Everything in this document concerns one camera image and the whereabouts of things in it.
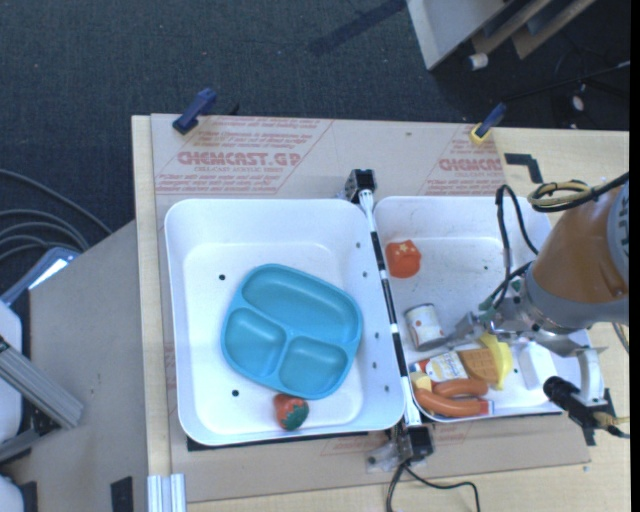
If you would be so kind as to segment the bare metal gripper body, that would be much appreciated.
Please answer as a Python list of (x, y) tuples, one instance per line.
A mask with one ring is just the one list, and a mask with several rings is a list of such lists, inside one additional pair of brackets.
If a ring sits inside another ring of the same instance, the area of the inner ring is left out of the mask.
[(496, 335), (499, 341), (535, 342), (561, 357), (576, 356), (583, 349), (583, 345), (571, 339), (568, 334), (544, 330), (528, 319), (511, 319), (497, 315), (488, 322), (487, 330)]

